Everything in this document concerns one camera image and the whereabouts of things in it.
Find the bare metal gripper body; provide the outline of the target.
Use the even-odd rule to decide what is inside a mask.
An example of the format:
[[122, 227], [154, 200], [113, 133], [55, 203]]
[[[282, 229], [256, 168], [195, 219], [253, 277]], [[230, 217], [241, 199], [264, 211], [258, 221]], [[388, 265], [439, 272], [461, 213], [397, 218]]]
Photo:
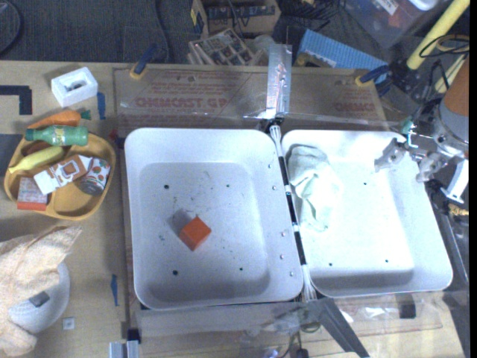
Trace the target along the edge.
[[411, 129], [406, 135], [406, 146], [411, 157], [418, 161], [431, 157], [432, 154], [438, 154], [437, 158], [444, 160], [469, 158], [468, 143], [453, 133], [443, 130], [424, 134]]

